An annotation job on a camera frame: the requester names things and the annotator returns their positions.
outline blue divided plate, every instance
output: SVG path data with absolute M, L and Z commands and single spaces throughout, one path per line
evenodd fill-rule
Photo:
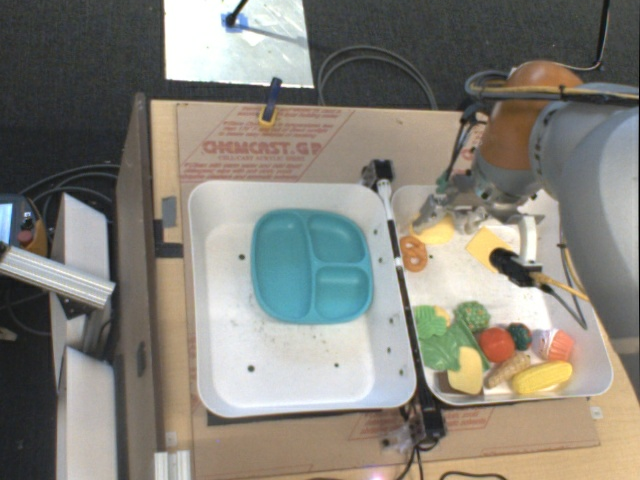
M 253 230 L 251 278 L 262 309 L 286 322 L 347 322 L 364 313 L 373 297 L 362 231 L 324 211 L 263 215 Z

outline red toy tomato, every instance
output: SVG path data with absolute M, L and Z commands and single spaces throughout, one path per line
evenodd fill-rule
M 480 348 L 492 363 L 501 363 L 509 359 L 516 351 L 516 344 L 508 331 L 492 327 L 480 334 Z

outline cardboard surface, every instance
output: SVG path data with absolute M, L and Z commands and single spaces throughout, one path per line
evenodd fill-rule
M 458 125 L 457 113 L 326 109 L 331 112 L 325 116 L 332 117 L 324 118 L 326 122 L 320 125 L 320 131 L 310 137 L 296 138 L 278 135 L 282 133 L 278 130 L 286 130 L 287 124 L 302 115 L 317 116 L 317 111 L 323 109 L 283 107 L 279 114 L 281 128 L 276 125 L 269 132 L 257 127 L 259 105 L 159 102 L 155 109 L 152 119 L 152 126 L 156 123 L 152 138 L 154 170 L 158 173 L 162 169 L 162 175 L 154 178 L 155 218 L 162 217 L 163 198 L 176 197 L 180 205 L 180 200 L 184 200 L 185 193 L 190 190 L 189 185 L 194 186 L 194 182 L 223 176 L 233 178 L 234 175 L 247 179 L 241 176 L 251 175 L 251 165 L 257 162 L 260 168 L 264 168 L 262 171 L 259 168 L 264 178 L 253 179 L 276 179 L 281 168 L 278 166 L 283 161 L 279 157 L 284 155 L 284 161 L 287 161 L 285 151 L 296 151 L 291 155 L 296 157 L 290 159 L 291 166 L 285 167 L 290 169 L 285 173 L 291 177 L 289 181 L 356 182 L 360 170 L 370 160 L 391 158 L 396 168 L 396 188 L 405 184 L 433 183 L 446 165 Z M 288 109 L 293 112 L 290 114 L 291 122 L 286 118 Z M 242 113 L 247 114 L 242 125 L 229 124 L 232 121 L 238 123 L 235 119 Z M 255 127 L 252 113 L 255 113 Z M 205 146 L 212 138 L 219 144 L 234 145 L 216 145 L 213 153 L 212 146 Z M 258 147 L 256 151 L 260 151 L 259 148 L 266 146 L 250 144 L 272 142 L 280 143 L 277 153 L 251 153 L 252 147 Z M 187 162 L 195 157 L 199 158 L 196 163 L 203 165 L 199 171 L 196 169 L 199 174 L 192 177 L 194 166 L 187 165 Z M 176 222 L 175 227 L 164 230 L 165 241 L 182 241 L 184 215 L 180 212 Z M 159 260 L 158 264 L 162 265 L 159 272 L 164 272 L 165 279 L 175 276 L 180 271 L 180 263 L 175 259 Z M 192 308 L 189 290 L 185 291 L 185 297 L 186 307 Z M 173 365 L 174 378 L 191 378 L 193 381 L 196 350 L 192 310 L 184 313 L 183 322 L 176 313 L 176 302 L 179 299 L 164 308 L 161 304 L 159 319 L 166 318 L 171 322 L 170 332 L 165 331 L 163 336 L 177 347 L 180 362 L 174 363 L 173 357 L 163 360 Z M 181 352 L 184 344 L 180 345 L 179 336 L 183 331 L 178 324 L 184 325 L 183 343 L 188 342 L 186 358 Z M 176 364 L 183 366 L 176 370 Z M 177 431 L 178 448 L 193 447 L 197 479 L 258 478 L 362 467 L 370 468 L 368 472 L 373 474 L 378 470 L 388 472 L 389 467 L 385 468 L 385 465 L 400 468 L 406 462 L 403 453 L 382 444 L 383 439 L 403 425 L 398 410 L 208 426 L 207 413 L 198 399 L 195 384 L 191 382 L 188 394 L 185 391 L 184 386 L 180 391 L 175 385 L 163 390 L 165 401 L 180 400 L 179 404 L 184 404 L 186 396 L 191 405 L 191 421 L 186 422 L 184 414 L 181 419 L 171 404 L 165 404 L 165 421 L 171 422 L 166 429 Z M 584 399 L 448 410 L 445 417 L 449 426 L 448 436 L 436 449 L 424 455 L 423 460 L 490 457 L 592 447 L 599 443 L 589 404 Z

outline black cable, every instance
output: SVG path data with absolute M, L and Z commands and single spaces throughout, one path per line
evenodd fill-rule
M 440 443 L 440 440 L 436 441 L 435 443 L 431 443 L 430 446 L 420 446 L 422 443 L 419 443 L 418 444 L 418 450 L 421 451 L 421 452 L 430 452 L 436 446 L 438 446 L 438 443 Z
M 575 66 L 571 66 L 569 64 L 558 63 L 565 68 L 568 68 L 572 71 L 595 71 L 600 66 L 602 66 L 602 59 L 604 58 L 604 47 L 607 42 L 607 33 L 609 31 L 609 21 L 611 19 L 611 0 L 602 0 L 602 10 L 600 11 L 600 30 L 598 32 L 598 43 L 596 45 L 596 58 L 593 61 L 593 64 L 586 68 L 579 68 Z
M 503 101 L 503 100 L 531 100 L 531 101 L 575 101 L 578 103 L 592 103 L 595 105 L 616 105 L 619 107 L 637 107 L 638 97 L 631 94 L 621 95 L 607 93 L 606 91 L 590 93 L 547 93 L 547 92 L 511 92 L 505 89 L 504 92 L 483 92 L 477 93 L 481 100 Z
M 442 474 L 440 480 L 445 480 L 451 475 L 463 476 L 466 478 L 497 478 L 498 480 L 507 480 L 506 477 L 499 473 L 465 473 L 463 471 L 447 471 Z
M 107 328 L 107 325 L 112 325 L 113 324 L 114 319 L 115 319 L 115 317 L 111 317 L 111 318 L 109 318 L 109 320 L 107 320 L 106 322 L 104 322 L 100 326 L 100 330 L 98 331 L 98 339 L 96 340 L 97 344 L 100 344 L 100 340 L 102 339 L 102 333 Z
M 407 462 L 407 465 L 404 467 L 404 469 L 402 470 L 402 473 L 400 473 L 400 476 L 396 478 L 396 480 L 403 480 L 408 474 L 409 471 L 411 470 L 411 466 L 413 466 L 413 460 L 416 456 L 417 450 L 415 447 L 413 447 L 411 449 L 411 456 L 409 457 L 409 461 Z
M 566 244 L 564 243 L 564 232 L 562 231 L 562 224 L 560 224 L 560 259 L 562 261 L 562 270 L 564 271 L 564 277 L 567 281 L 567 284 L 573 288 L 573 281 L 572 281 L 572 276 L 571 276 L 571 272 L 569 272 L 569 265 L 567 264 L 567 257 L 566 257 L 566 251 L 562 250 L 563 248 L 566 248 Z M 587 329 L 587 320 L 584 317 L 584 313 L 582 313 L 582 306 L 580 305 L 580 302 L 578 301 L 578 297 L 575 296 L 575 294 L 571 294 L 571 298 L 573 299 L 573 306 L 577 312 L 578 315 L 580 315 L 580 325 L 582 326 L 583 329 Z
M 76 174 L 75 176 L 71 176 L 69 178 L 65 178 L 64 180 L 62 180 L 60 183 L 58 183 L 54 188 L 55 189 L 59 189 L 59 188 L 64 188 L 67 186 L 68 183 L 72 182 L 72 181 L 76 181 L 79 179 L 85 179 L 85 178 L 106 178 L 106 179 L 110 179 L 110 180 L 114 180 L 117 181 L 118 177 L 115 174 L 110 174 L 110 173 L 106 173 L 106 172 L 86 172 L 86 173 L 82 173 L 82 174 Z M 47 199 L 44 202 L 44 205 L 42 205 L 42 211 L 40 212 L 40 215 L 45 219 L 46 222 L 46 217 L 47 214 L 49 212 L 49 205 L 51 204 L 51 200 L 53 198 L 55 194 L 49 194 L 47 196 Z M 38 196 L 37 198 L 34 199 L 34 203 L 36 200 L 39 200 L 40 196 Z
M 59 194 L 60 192 L 80 192 L 80 193 L 88 194 L 98 199 L 101 199 L 104 203 L 107 203 L 109 205 L 113 204 L 113 201 L 109 197 L 105 196 L 101 192 L 98 192 L 97 190 L 93 190 L 85 187 L 76 187 L 76 186 L 52 188 L 50 190 L 42 192 L 41 194 L 38 194 L 36 197 L 32 199 L 32 201 L 35 204 L 37 201 L 39 201 L 43 197 L 46 197 L 51 194 Z
M 30 295 L 29 297 L 25 297 L 23 299 L 12 300 L 10 305 L 0 306 L 0 311 L 4 311 L 5 309 L 9 309 L 9 308 L 13 309 L 14 307 L 19 306 L 20 304 L 25 304 L 27 302 L 34 301 L 47 294 L 48 292 L 40 292 L 40 293 L 36 293 L 35 295 Z
M 551 286 L 549 286 L 548 284 L 541 284 L 540 285 L 540 289 L 544 292 L 547 293 L 549 295 L 551 295 L 554 299 L 556 299 L 560 304 L 562 304 L 562 307 L 564 309 L 567 310 L 567 312 L 573 317 L 573 319 L 578 322 L 578 324 L 580 324 L 580 327 L 582 327 L 583 329 L 587 328 L 587 323 L 584 320 L 584 316 L 582 315 L 582 312 L 580 313 L 580 317 L 582 317 L 582 320 L 580 319 L 580 317 L 578 317 L 578 315 L 576 315 L 573 310 L 571 309 L 571 306 L 569 306 L 569 304 L 567 304 L 565 302 L 565 300 L 560 297 L 560 295 L 558 295 L 558 292 L 556 292 Z
M 51 336 L 50 332 L 40 331 L 38 329 L 34 329 L 33 327 L 29 327 L 28 325 L 23 323 L 20 319 L 18 319 L 18 317 L 13 312 L 13 303 L 11 302 L 11 290 L 9 288 L 5 290 L 4 298 L 5 298 L 4 308 L 7 310 L 7 313 L 11 317 L 11 320 L 13 321 L 13 323 L 16 324 L 20 329 L 22 329 L 23 331 L 29 334 L 33 334 L 34 336 L 39 336 L 42 338 L 48 338 L 49 336 Z
M 469 96 L 477 99 L 477 93 L 472 89 L 473 85 L 484 87 L 488 82 L 505 82 L 507 78 L 509 78 L 509 73 L 506 71 L 498 71 L 496 69 L 479 71 L 465 80 L 464 90 Z
M 73 169 L 67 169 L 66 171 L 62 171 L 57 174 L 47 176 L 46 178 L 43 178 L 40 181 L 36 181 L 33 185 L 29 185 L 27 188 L 22 189 L 18 193 L 20 195 L 24 195 L 27 192 L 32 191 L 34 188 L 37 188 L 41 185 L 45 185 L 46 183 L 55 181 L 59 178 L 62 178 L 63 176 L 67 176 L 69 174 L 75 174 L 77 172 L 91 171 L 93 169 L 113 169 L 117 171 L 117 170 L 120 170 L 120 166 L 114 165 L 114 164 L 91 164 L 91 165 L 85 165 L 83 167 L 75 167 Z
M 453 151 L 451 152 L 451 160 L 449 161 L 449 165 L 444 171 L 444 180 L 448 180 L 453 171 L 453 166 L 456 164 L 460 153 L 464 149 L 464 145 L 467 143 L 467 139 L 469 138 L 469 134 L 471 130 L 473 130 L 478 125 L 487 124 L 486 121 L 478 121 L 475 117 L 473 117 L 470 121 L 461 121 L 460 128 L 458 129 L 458 135 L 453 144 Z
M 424 471 L 422 470 L 422 457 L 420 457 L 420 447 L 415 447 L 416 459 L 418 461 L 418 471 L 420 473 L 420 480 L 424 480 Z
M 359 51 L 366 52 L 366 53 L 357 54 L 356 52 L 359 52 Z M 345 60 L 338 62 L 325 74 L 325 70 L 327 69 L 327 66 L 334 59 L 336 59 L 341 55 L 346 55 L 346 54 L 353 54 L 355 56 L 349 57 Z M 411 62 L 409 62 L 404 57 L 401 57 L 400 55 L 390 50 L 387 50 L 385 48 L 379 48 L 377 46 L 371 46 L 371 45 L 348 46 L 346 48 L 342 48 L 341 50 L 338 50 L 332 53 L 331 55 L 329 55 L 329 57 L 325 59 L 325 61 L 320 66 L 320 69 L 318 70 L 318 104 L 319 105 L 325 104 L 324 86 L 326 85 L 329 77 L 335 72 L 335 70 L 337 70 L 339 67 L 347 63 L 356 62 L 359 60 L 374 60 L 374 61 L 385 62 L 387 64 L 391 64 L 401 69 L 418 83 L 422 91 L 425 93 L 431 109 L 436 110 L 438 108 L 436 98 L 433 94 L 431 86 L 429 85 L 425 77 L 420 73 L 418 68 L 416 68 Z
M 400 411 L 400 416 L 402 416 L 402 419 L 407 422 L 409 421 L 409 417 L 410 417 L 410 413 L 411 413 L 411 408 L 413 407 L 413 404 L 409 404 L 409 410 L 407 411 L 407 409 L 405 409 L 405 406 L 400 407 L 398 410 Z

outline cardboard box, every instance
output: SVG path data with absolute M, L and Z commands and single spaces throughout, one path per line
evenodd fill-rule
M 161 137 L 154 134 L 154 155 L 172 152 L 180 158 L 165 158 L 160 162 L 163 170 L 156 170 L 156 176 L 161 180 L 154 178 L 154 201 L 173 199 L 177 208 L 181 208 L 189 185 L 194 186 L 205 179 L 242 176 L 248 179 L 254 176 L 252 179 L 274 180 L 282 176 L 282 181 L 286 179 L 290 182 L 356 182 L 360 169 L 374 158 L 393 160 L 397 171 L 396 186 L 430 184 L 448 161 L 459 117 L 457 113 L 450 112 L 285 109 L 290 110 L 290 121 L 287 121 L 287 112 L 281 112 L 280 128 L 276 127 L 268 132 L 271 135 L 263 136 L 267 132 L 257 129 L 257 105 L 157 104 L 152 112 L 152 127 L 154 123 L 161 122 L 163 126 L 173 126 L 174 129 L 165 130 Z M 271 149 L 269 151 L 272 154 L 269 154 L 269 151 L 260 149 L 267 146 L 258 144 L 271 144 L 280 149 Z M 158 213 L 161 210 L 156 203 L 156 219 Z M 177 218 L 174 215 L 167 219 L 172 225 L 169 230 L 165 228 L 164 235 L 160 235 L 164 236 L 165 241 L 181 241 L 184 229 L 180 227 L 184 215 L 178 211 Z M 160 292 L 163 281 L 168 279 L 158 280 Z M 186 308 L 192 307 L 188 288 L 184 295 Z M 188 323 L 185 322 L 185 329 L 182 329 L 177 324 L 184 318 L 185 313 L 180 316 L 184 308 L 173 305 L 170 311 L 172 328 L 160 332 L 160 345 L 163 336 L 176 341 L 183 339 L 183 332 L 184 341 L 190 336 L 189 367 L 184 363 L 182 369 L 174 365 L 171 371 L 174 380 L 168 380 L 169 375 L 162 379 L 165 386 L 171 384 L 171 393 L 169 387 L 164 393 L 165 400 L 184 397 L 176 394 L 176 391 L 184 391 L 187 387 L 176 386 L 175 379 L 189 378 L 190 373 L 191 413 L 171 414 L 165 407 L 164 422 L 168 426 L 164 430 L 175 430 L 171 422 L 183 425 L 178 416 L 190 417 L 189 431 L 181 431 L 174 444 L 178 449 L 192 448 L 196 479 L 258 478 L 375 468 L 406 462 L 405 454 L 385 446 L 385 440 L 393 437 L 404 425 L 404 419 L 397 409 L 210 425 L 210 418 L 198 399 L 193 382 L 196 351 L 192 315 L 186 311 Z M 166 315 L 159 315 L 160 320 L 165 318 Z M 159 356 L 160 362 L 169 363 L 171 360 L 169 354 Z M 167 370 L 166 365 L 162 368 L 163 371 Z M 581 398 L 447 409 L 445 417 L 449 427 L 447 437 L 434 450 L 424 454 L 423 460 L 526 453 L 599 444 L 588 402 Z

